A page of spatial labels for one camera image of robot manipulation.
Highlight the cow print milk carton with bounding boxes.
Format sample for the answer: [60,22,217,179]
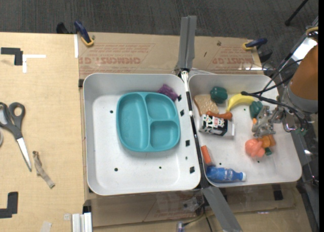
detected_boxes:
[198,114,235,138]

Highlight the orange-brown sausage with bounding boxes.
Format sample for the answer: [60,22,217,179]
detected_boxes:
[206,110,233,121]

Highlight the brown cardboard board, red print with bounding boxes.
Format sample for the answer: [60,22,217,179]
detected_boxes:
[77,32,297,228]

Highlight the grey handled scissors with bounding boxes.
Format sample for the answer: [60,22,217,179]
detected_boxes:
[0,101,33,172]

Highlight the dark green toy vegetable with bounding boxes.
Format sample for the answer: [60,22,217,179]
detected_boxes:
[249,100,264,119]

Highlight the dark green pepper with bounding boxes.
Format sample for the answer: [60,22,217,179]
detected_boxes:
[209,86,229,104]

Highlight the blue divided plate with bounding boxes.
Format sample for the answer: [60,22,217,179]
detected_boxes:
[116,91,182,153]

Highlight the purple grapes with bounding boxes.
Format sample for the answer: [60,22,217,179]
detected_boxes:
[156,84,179,102]

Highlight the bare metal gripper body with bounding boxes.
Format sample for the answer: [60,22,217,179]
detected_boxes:
[251,105,283,138]

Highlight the white plastic tray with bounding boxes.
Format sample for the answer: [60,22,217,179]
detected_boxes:
[83,73,202,197]
[188,73,303,188]

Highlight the blue plastic bottle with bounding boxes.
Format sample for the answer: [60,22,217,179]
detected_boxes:
[205,165,247,184]

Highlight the yellow banana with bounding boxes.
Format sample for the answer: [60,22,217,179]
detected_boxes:
[225,93,255,113]

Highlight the beige cloth strip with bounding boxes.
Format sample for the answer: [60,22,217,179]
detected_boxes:
[32,150,56,189]

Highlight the orange toy with green stem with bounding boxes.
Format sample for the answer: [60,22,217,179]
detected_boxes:
[258,134,277,157]

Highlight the brown bread slice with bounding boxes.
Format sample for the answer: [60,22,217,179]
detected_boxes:
[193,94,220,117]

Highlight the pink toy food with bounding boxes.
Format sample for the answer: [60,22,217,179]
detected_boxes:
[244,138,266,158]

